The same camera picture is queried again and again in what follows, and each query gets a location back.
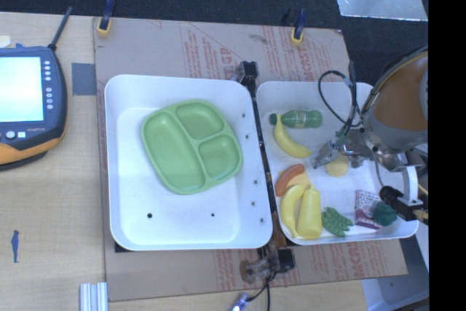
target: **green divided plate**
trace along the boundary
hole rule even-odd
[[[151,113],[143,121],[141,137],[157,174],[177,194],[204,191],[241,168],[236,136],[207,101],[184,101]]]

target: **toy bottle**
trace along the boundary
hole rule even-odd
[[[317,128],[322,124],[322,114],[318,110],[290,110],[282,114],[282,123],[291,128]],[[277,123],[277,115],[270,114],[271,125]]]

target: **wooden table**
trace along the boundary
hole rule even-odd
[[[0,12],[12,45],[47,46],[62,15]],[[79,310],[79,286],[106,281],[96,97],[72,95],[71,64],[94,63],[92,17],[70,16],[57,56],[68,83],[66,136],[45,157],[0,173],[0,310]],[[12,236],[19,232],[17,262]],[[116,310],[227,310],[237,292],[110,302]],[[367,310],[359,280],[273,288],[271,310]],[[265,292],[248,310],[265,310]]]

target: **small packet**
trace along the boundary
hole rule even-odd
[[[381,200],[376,193],[357,189],[355,224],[372,229],[379,229],[382,227],[382,225],[374,221],[373,218],[374,208],[379,202],[381,202]]]

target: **black cable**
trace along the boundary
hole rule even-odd
[[[60,38],[60,35],[63,29],[65,28],[66,21],[68,21],[68,18],[70,17],[71,12],[73,12],[73,7],[68,7],[65,15],[63,16],[63,19],[61,20],[60,26],[58,27],[57,33],[55,34],[55,37],[52,40],[52,43],[48,45],[48,47],[53,51],[57,49],[58,39]]]
[[[246,302],[251,302],[254,299],[256,299],[258,296],[260,296],[264,290],[267,290],[267,310],[270,310],[270,284],[269,283],[270,283],[270,281],[272,281],[275,278],[276,274],[277,273],[274,272],[272,275],[267,276],[265,278],[265,284],[261,288],[261,290],[259,292],[257,292],[255,295],[248,297],[245,301]]]
[[[351,127],[357,127],[360,125],[361,121],[359,121],[356,125],[353,124],[354,122],[354,118],[355,118],[355,115],[356,113],[358,113],[360,115],[360,109],[359,109],[359,105],[358,105],[358,102],[357,102],[357,98],[356,98],[356,82],[355,82],[355,78],[354,78],[354,74],[353,74],[353,70],[350,69],[349,70],[350,72],[350,76],[351,76],[351,79],[348,79],[343,73],[341,73],[340,71],[337,71],[337,70],[329,70],[329,71],[326,71],[325,73],[323,73],[318,82],[317,82],[317,88],[319,90],[319,95],[320,97],[322,98],[322,101],[323,103],[325,104],[325,106],[328,108],[328,110],[341,122],[343,123],[343,128],[344,128],[344,134],[348,134],[348,132],[350,131],[350,128]],[[349,113],[349,116],[346,120],[342,119],[330,106],[330,104],[327,102],[327,100],[325,99],[324,95],[323,95],[323,92],[322,92],[322,80],[324,77],[326,77],[327,75],[329,74],[335,74],[337,76],[340,76],[344,82],[346,83],[346,85],[348,86],[349,88],[349,91],[351,92],[351,111]]]

